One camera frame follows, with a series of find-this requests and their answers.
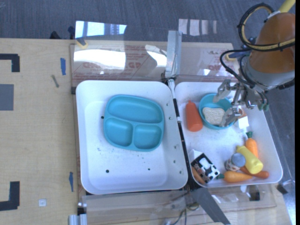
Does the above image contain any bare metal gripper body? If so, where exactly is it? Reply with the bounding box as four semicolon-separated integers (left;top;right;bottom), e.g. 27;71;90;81
230;82;270;112

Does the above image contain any white cube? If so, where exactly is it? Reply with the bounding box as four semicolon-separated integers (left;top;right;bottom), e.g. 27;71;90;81
238;116;250;130

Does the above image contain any beige toy bread slice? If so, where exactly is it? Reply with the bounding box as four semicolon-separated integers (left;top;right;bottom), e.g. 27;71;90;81
202;107;226;126

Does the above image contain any blue bowl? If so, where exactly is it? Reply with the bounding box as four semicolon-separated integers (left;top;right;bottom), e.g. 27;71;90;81
198;93;235;130

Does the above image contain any white plastic tray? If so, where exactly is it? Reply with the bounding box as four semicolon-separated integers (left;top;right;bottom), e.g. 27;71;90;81
174;81;284;188
75;80;189;195

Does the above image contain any orange carrot with green top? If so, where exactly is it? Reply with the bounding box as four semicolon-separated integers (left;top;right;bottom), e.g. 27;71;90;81
245;131;259;159
216;170;254;183

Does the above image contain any orange squeeze bottle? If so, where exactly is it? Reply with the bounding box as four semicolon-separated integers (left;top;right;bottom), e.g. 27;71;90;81
186;100;204;133

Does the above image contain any small can with grey lid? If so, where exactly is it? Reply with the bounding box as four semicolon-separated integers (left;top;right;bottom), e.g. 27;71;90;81
224;153;247;172

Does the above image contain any yellow squeeze bottle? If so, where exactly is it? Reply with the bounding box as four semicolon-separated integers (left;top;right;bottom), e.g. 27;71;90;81
236;145;264;175

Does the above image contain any cow print milk carton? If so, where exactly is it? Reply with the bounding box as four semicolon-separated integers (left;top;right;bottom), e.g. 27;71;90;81
189;149;221;185

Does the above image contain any blue divided plate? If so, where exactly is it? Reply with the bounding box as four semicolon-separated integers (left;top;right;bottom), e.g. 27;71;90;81
103;94;165;152

